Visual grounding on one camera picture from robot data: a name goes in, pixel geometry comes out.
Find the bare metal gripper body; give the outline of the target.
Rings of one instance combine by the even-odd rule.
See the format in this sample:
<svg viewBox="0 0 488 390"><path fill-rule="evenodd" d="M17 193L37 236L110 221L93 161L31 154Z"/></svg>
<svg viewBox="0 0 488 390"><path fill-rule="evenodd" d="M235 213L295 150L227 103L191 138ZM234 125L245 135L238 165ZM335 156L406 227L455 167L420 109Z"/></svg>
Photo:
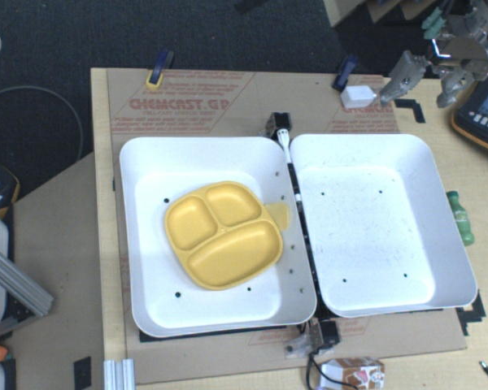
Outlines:
<svg viewBox="0 0 488 390"><path fill-rule="evenodd" d="M449 15L432 40L432 64L441 72L463 72L474 80L488 76L488 13Z"/></svg>

